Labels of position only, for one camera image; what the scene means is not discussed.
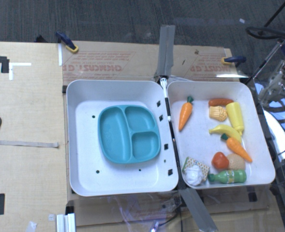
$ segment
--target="toy banana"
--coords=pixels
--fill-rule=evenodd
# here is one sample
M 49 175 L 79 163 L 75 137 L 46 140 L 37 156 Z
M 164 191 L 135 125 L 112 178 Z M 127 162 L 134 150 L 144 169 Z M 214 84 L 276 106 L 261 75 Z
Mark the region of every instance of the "toy banana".
M 218 134 L 225 133 L 229 137 L 233 137 L 233 138 L 237 139 L 239 141 L 239 143 L 241 143 L 241 136 L 240 136 L 239 132 L 236 129 L 232 128 L 231 126 L 228 126 L 225 124 L 221 124 L 221 125 L 214 127 L 213 129 L 209 129 L 209 133 L 210 134 L 211 133 L 218 133 Z

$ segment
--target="yellow bottle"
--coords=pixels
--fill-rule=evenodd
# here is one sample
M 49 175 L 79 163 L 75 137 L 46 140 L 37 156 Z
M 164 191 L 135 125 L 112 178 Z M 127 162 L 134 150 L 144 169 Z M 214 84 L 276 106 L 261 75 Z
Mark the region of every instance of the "yellow bottle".
M 239 102 L 232 102 L 226 105 L 226 111 L 232 127 L 242 136 L 244 123 Z

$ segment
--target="bottle label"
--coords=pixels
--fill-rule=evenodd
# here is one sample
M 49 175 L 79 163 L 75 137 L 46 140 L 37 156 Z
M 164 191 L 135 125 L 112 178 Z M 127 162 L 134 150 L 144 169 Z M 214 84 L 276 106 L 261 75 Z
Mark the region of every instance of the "bottle label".
M 227 184 L 235 182 L 235 175 L 233 170 L 227 170 L 226 176 L 227 176 Z

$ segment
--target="green bottle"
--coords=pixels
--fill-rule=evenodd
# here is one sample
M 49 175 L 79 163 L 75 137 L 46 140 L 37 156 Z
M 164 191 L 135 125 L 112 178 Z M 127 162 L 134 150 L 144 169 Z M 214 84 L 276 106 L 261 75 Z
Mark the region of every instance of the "green bottle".
M 210 182 L 219 181 L 224 184 L 243 183 L 247 179 L 247 174 L 244 170 L 224 170 L 218 174 L 209 174 L 208 180 Z

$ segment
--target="toy tomato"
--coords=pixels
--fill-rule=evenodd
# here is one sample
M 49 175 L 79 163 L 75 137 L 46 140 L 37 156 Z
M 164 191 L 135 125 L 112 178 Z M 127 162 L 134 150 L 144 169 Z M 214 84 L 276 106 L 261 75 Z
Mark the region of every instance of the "toy tomato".
M 228 168 L 229 160 L 222 152 L 217 152 L 213 156 L 211 163 L 216 169 L 226 169 Z

